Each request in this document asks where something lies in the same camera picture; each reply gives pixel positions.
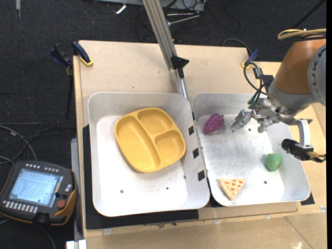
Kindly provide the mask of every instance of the green object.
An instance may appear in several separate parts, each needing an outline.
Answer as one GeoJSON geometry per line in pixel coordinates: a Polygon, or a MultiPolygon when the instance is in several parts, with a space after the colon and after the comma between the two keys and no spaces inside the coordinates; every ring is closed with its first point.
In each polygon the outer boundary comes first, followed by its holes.
{"type": "Polygon", "coordinates": [[[275,172],[282,162],[282,157],[279,154],[270,153],[265,159],[265,165],[271,172],[275,172]]]}

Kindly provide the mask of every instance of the yellow divided plate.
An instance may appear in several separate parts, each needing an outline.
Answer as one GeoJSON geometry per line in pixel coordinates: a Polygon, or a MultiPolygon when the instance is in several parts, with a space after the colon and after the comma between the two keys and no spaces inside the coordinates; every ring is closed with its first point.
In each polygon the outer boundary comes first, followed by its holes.
{"type": "Polygon", "coordinates": [[[159,108],[122,116],[114,127],[117,144],[131,167],[148,173],[182,158],[186,142],[173,119],[159,108]]]}

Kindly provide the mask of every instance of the button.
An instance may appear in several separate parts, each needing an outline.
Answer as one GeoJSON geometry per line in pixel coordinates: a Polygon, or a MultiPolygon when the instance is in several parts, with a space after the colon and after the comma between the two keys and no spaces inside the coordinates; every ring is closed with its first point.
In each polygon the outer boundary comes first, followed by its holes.
{"type": "Polygon", "coordinates": [[[57,207],[59,208],[59,210],[63,209],[66,206],[66,202],[63,199],[60,199],[57,202],[57,207]]]}

